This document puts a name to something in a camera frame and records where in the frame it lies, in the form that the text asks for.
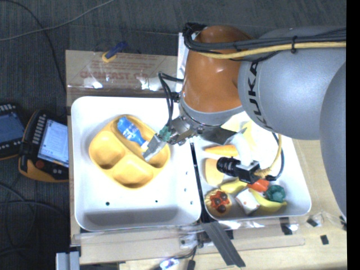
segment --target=metal bracket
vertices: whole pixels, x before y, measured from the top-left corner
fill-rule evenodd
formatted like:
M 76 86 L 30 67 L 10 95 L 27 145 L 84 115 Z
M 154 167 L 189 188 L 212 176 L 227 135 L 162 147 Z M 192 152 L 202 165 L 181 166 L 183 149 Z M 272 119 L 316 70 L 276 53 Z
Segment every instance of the metal bracket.
M 246 266 L 219 222 L 213 221 L 203 223 L 201 226 L 218 249 L 226 265 L 236 265 L 238 267 Z
M 56 253 L 56 270 L 80 270 L 79 252 Z

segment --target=yellow object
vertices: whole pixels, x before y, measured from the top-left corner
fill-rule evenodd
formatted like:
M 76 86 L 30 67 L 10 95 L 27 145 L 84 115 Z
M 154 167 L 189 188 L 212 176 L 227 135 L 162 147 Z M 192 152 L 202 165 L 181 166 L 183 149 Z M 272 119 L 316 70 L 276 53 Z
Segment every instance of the yellow object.
M 277 153 L 276 153 L 276 156 L 275 156 L 275 158 L 274 158 L 274 161 L 273 161 L 273 163 L 269 166 L 269 167 L 267 167 L 267 168 L 265 168 L 265 169 L 258 169 L 258 170 L 256 170 L 255 171 L 255 175 L 257 175 L 257 176 L 260 176 L 261 178 L 265 178 L 267 175 L 269 175 L 270 173 L 271 173 L 271 171 L 272 171 L 272 169 L 274 168 L 274 166 L 276 165 L 276 163 L 277 163 L 277 161 L 279 160 L 279 158 L 280 158 L 280 155 L 281 155 L 281 149 L 282 149 L 282 138 L 281 138 L 282 136 L 281 136 L 281 134 L 278 134 L 278 147 L 277 147 Z
M 256 152 L 257 144 L 253 138 L 253 123 L 254 122 L 252 120 L 249 120 L 246 124 L 244 124 L 242 128 L 246 128 L 246 131 L 242 135 L 246 139 L 251 151 Z
M 203 53 L 199 52 L 201 55 L 216 58 L 216 59 L 234 59 L 245 57 L 249 55 L 255 55 L 260 53 L 268 53 L 274 51 L 283 51 L 283 50 L 291 50 L 293 47 L 295 49 L 307 49 L 307 48 L 334 48 L 334 47 L 346 47 L 346 42 L 304 42 L 304 43 L 295 43 L 292 44 L 284 44 L 284 45 L 277 45 L 277 46 L 269 46 L 263 48 L 257 48 L 252 50 L 246 50 L 241 52 L 229 53 L 229 54 L 222 54 L 222 53 Z
M 109 59 L 105 57 L 105 55 L 107 54 L 107 52 L 105 52 L 101 57 L 102 57 L 102 60 L 105 62 L 105 63 L 109 63 L 109 62 L 112 62 L 112 60 L 114 60 L 116 58 L 116 55 L 113 55 L 111 56 Z
M 213 146 L 206 148 L 205 152 L 228 157 L 234 157 L 239 155 L 234 145 Z
M 216 159 L 207 158 L 205 160 L 205 179 L 211 186 L 217 186 L 223 182 L 224 173 L 216 168 Z
M 276 212 L 282 206 L 287 205 L 287 203 L 285 201 L 282 203 L 279 203 L 279 202 L 267 200 L 258 191 L 254 190 L 254 189 L 249 188 L 249 191 L 254 195 L 255 199 L 260 204 L 260 209 L 263 209 L 264 211 Z
M 126 116 L 149 141 L 155 131 L 134 116 Z M 89 155 L 107 176 L 126 188 L 137 189 L 148 184 L 166 166 L 170 159 L 170 149 L 165 145 L 147 163 L 138 143 L 127 140 L 117 128 L 119 116 L 109 122 L 94 137 L 89 146 Z
M 234 132 L 239 132 L 241 130 L 240 129 L 241 117 L 242 117 L 242 112 L 232 115 L 229 120 L 227 120 L 224 124 L 221 125 L 221 128 Z
M 243 181 L 235 180 L 232 182 L 227 182 L 225 184 L 222 184 L 220 186 L 220 189 L 229 194 L 236 194 L 239 193 L 242 189 L 244 189 L 246 185 L 248 184 Z

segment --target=yellow bowl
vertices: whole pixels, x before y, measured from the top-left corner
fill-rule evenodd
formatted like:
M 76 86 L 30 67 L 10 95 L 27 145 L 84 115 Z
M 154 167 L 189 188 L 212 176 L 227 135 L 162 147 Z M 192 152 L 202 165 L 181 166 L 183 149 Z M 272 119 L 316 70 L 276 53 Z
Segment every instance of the yellow bowl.
M 155 131 L 138 118 L 121 115 L 102 128 L 89 146 L 89 155 L 106 175 L 125 188 L 138 189 L 147 185 L 166 166 L 170 149 L 165 145 L 161 151 L 146 162 L 138 143 L 127 140 L 118 131 L 118 121 L 126 116 L 140 130 L 142 138 L 149 141 Z

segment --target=brown toy food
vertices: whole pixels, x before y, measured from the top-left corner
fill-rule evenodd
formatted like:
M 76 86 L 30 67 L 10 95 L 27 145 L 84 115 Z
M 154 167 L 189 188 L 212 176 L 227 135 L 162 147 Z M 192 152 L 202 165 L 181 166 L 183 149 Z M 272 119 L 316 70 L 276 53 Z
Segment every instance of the brown toy food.
M 215 189 L 206 194 L 205 205 L 211 215 L 224 216 L 229 212 L 232 203 L 224 191 Z

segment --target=screen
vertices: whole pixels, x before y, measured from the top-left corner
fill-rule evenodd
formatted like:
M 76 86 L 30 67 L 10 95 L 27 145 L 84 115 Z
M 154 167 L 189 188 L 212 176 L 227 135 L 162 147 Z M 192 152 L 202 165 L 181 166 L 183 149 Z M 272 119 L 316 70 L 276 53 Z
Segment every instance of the screen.
M 68 126 L 48 119 L 38 157 L 69 167 Z
M 0 143 L 22 139 L 23 135 L 24 126 L 16 113 L 0 116 Z

